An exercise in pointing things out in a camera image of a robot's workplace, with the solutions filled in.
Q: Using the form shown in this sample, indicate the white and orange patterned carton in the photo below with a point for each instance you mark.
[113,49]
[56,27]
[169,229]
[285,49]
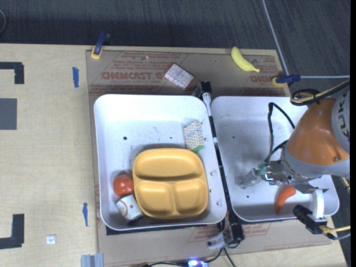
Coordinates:
[179,76]
[193,135]

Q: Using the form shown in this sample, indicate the orange toy tomato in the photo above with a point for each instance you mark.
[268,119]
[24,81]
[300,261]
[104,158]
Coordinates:
[123,184]

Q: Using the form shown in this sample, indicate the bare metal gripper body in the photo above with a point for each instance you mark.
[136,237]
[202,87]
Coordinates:
[278,172]

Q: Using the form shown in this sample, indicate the white and orange can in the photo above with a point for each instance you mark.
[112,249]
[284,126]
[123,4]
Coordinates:
[128,208]

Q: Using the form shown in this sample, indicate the white plastic tray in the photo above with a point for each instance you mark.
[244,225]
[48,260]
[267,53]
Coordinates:
[144,121]
[244,138]

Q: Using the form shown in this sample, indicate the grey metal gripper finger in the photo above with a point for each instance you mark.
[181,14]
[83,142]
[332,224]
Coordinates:
[249,179]

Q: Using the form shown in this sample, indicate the orange carrot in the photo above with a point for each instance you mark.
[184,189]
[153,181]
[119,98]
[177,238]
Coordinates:
[283,197]

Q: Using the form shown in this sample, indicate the yellow divided plate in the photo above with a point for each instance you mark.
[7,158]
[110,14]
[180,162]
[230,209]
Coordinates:
[169,182]

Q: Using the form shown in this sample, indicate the thin black and white rod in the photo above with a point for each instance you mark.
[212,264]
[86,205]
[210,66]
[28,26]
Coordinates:
[212,126]

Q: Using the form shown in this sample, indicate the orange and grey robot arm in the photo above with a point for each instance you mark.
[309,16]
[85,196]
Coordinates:
[314,138]

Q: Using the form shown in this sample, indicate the brown cardboard board red print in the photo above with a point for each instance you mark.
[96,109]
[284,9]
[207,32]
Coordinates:
[144,71]

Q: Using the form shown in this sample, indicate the black cylinder on white bracket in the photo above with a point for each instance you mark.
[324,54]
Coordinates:
[308,217]

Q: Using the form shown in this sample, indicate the yellow banana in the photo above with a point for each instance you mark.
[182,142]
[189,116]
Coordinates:
[242,61]

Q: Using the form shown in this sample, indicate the small green toy piece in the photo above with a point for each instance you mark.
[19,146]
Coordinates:
[198,149]

